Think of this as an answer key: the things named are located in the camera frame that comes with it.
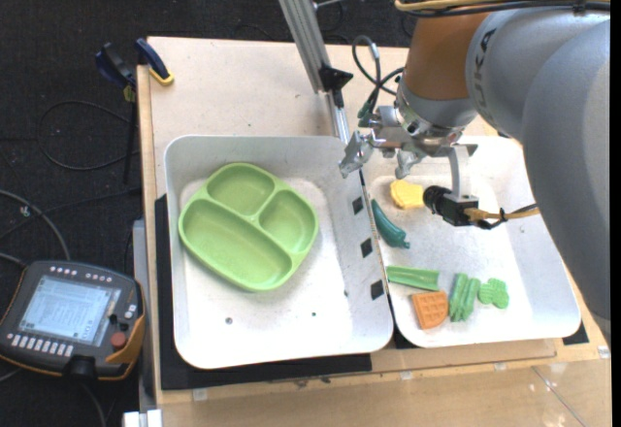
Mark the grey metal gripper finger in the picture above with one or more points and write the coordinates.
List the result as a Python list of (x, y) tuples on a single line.
[(407, 162), (355, 154)]

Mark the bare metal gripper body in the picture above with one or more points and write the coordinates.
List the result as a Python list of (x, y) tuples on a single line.
[(410, 136)]

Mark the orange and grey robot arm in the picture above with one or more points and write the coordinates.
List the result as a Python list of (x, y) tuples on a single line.
[(548, 90)]

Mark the yellow toy corn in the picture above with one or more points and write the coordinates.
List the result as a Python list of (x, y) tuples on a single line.
[(406, 194)]

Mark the teal toy pepper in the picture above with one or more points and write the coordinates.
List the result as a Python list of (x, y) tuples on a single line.
[(388, 228)]

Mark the white plastic tray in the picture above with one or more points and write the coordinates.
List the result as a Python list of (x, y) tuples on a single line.
[(271, 323), (485, 250)]

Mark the pale wood board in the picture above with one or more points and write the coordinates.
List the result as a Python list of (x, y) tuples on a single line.
[(233, 90)]

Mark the green toy asparagus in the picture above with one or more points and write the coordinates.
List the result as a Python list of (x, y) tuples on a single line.
[(463, 299)]

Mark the green divided plate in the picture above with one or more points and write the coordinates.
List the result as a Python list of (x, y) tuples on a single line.
[(228, 231)]

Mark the orange toy waffle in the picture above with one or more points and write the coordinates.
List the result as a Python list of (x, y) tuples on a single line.
[(429, 311)]

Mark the green toy lettuce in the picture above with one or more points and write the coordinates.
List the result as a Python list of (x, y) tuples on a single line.
[(495, 294)]

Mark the black cylinder on white bracket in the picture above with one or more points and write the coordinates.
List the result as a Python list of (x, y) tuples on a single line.
[(448, 207)]

